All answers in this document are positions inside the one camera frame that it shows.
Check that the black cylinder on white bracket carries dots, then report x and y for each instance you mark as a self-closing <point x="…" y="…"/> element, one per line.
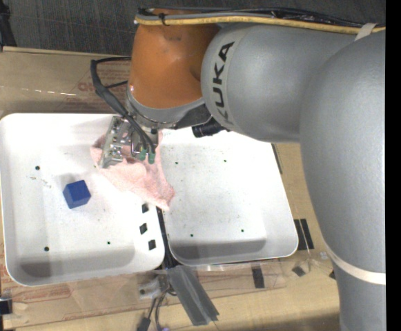
<point x="207" y="128"/>

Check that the brown cardboard board red print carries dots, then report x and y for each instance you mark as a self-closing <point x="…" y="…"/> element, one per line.
<point x="34" y="78"/>

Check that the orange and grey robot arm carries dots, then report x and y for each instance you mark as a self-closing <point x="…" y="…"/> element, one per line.
<point x="276" y="81"/>

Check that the pink cloth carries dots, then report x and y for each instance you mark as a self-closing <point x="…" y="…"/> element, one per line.
<point x="145" y="181"/>

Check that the white plastic tray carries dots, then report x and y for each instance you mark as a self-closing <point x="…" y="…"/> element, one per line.
<point x="83" y="250"/>
<point x="221" y="202"/>

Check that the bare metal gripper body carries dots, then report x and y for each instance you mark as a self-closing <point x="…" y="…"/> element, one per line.
<point x="115" y="140"/>

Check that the blue cube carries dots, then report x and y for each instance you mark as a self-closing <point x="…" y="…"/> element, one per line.
<point x="76" y="194"/>

